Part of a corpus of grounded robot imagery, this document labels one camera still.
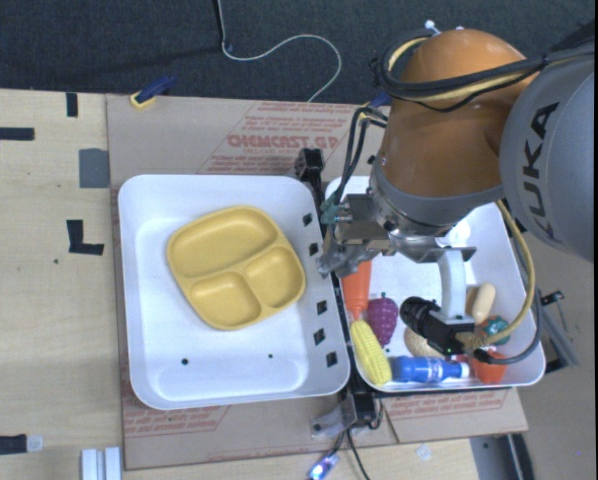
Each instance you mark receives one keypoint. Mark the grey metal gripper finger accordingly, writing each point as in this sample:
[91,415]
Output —
[351,265]
[329,264]

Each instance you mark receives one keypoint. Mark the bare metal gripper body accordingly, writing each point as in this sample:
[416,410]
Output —
[366,225]

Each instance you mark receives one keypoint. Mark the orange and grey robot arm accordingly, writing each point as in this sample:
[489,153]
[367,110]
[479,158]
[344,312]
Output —
[444,133]

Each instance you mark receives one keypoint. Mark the orange carrot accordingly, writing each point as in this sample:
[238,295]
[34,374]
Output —
[356,288]

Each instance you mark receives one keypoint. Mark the purple grapes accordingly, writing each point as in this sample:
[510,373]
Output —
[383,318]

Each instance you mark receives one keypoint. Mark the white plastic tray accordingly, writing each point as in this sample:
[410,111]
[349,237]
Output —
[419,278]
[219,368]

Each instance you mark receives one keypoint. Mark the yellow corn cob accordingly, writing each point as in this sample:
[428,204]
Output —
[371,353]

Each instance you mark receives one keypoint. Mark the yellow divided plate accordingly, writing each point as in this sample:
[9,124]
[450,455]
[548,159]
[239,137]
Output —
[229,263]

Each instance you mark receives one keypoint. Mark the tan potato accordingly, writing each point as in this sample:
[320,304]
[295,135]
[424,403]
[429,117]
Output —
[415,343]

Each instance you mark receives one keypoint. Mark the blue bottle white cap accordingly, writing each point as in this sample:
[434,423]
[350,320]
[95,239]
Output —
[419,369]

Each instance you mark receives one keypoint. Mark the beige bread roll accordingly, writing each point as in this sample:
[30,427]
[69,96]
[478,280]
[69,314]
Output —
[481,302]

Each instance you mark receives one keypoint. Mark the green can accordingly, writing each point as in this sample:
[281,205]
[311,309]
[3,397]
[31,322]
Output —
[496,325]

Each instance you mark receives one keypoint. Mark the orange cup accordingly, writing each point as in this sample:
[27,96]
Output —
[491,370]

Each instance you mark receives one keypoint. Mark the brown cardboard board red print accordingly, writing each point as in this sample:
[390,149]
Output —
[179,133]

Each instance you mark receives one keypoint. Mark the black cylinder on white bracket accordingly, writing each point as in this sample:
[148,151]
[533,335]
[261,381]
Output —
[436,325]

